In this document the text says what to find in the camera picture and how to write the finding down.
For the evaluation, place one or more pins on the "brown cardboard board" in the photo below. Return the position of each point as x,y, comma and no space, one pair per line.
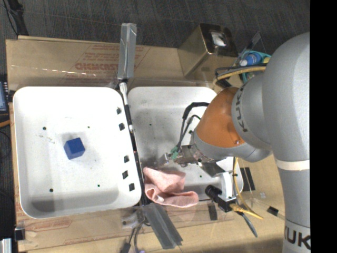
52,59

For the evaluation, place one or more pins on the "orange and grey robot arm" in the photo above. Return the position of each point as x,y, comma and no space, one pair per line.
287,101

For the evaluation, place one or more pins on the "white plastic tray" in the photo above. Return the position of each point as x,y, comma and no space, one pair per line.
160,109
79,178

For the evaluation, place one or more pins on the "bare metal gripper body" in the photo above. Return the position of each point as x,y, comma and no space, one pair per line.
188,154

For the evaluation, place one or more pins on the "black cylinder on white bracket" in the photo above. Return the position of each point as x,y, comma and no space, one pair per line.
223,191

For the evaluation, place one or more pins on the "pink cloth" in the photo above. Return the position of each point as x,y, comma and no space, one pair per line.
168,186

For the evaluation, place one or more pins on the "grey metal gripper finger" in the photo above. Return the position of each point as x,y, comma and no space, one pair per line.
171,162
168,156

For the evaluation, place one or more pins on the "blue cube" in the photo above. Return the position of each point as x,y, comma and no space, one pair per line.
74,148

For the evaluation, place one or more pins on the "blue and white bottle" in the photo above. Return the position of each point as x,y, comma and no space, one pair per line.
252,58

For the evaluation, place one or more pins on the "brown cardboard box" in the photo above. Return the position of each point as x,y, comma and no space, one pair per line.
202,54

